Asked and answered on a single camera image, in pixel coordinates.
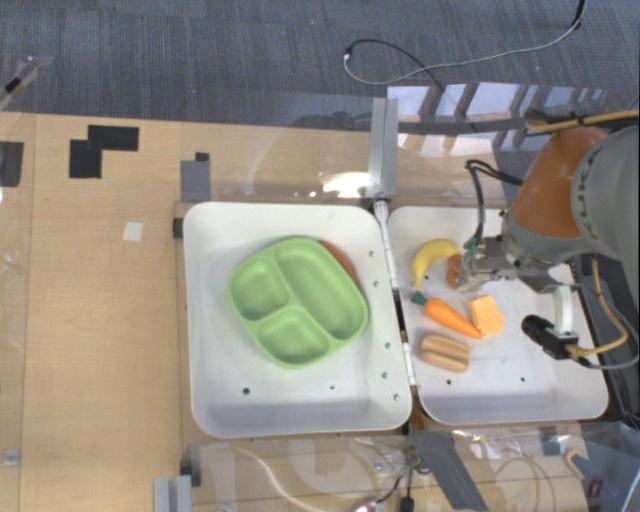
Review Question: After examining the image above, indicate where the white plastic tray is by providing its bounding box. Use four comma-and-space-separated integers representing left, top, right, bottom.
387, 205, 610, 427
182, 200, 414, 440

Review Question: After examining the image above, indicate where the red sausage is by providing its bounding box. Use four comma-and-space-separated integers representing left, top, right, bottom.
319, 239, 361, 292

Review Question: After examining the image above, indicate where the orange cheese wedge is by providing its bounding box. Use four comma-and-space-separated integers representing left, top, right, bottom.
468, 294, 505, 337

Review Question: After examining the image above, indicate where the orange carrot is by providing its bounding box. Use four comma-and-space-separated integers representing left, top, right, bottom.
410, 291, 484, 341

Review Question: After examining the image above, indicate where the tan bread loaf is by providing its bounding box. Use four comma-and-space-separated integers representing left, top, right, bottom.
418, 333, 472, 374

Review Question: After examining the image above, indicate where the green divided plate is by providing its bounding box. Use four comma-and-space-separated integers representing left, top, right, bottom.
227, 236, 371, 372

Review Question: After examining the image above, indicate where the yellow banana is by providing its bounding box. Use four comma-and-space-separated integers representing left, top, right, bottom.
411, 238, 461, 289

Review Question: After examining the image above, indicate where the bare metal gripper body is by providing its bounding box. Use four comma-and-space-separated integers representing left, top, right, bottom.
468, 235, 556, 294

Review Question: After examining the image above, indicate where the black cylinder on white bracket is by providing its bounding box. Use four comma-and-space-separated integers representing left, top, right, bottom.
521, 284, 581, 361

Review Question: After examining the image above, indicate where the brown pretzel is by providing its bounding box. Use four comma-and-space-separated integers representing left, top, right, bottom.
445, 253, 464, 290

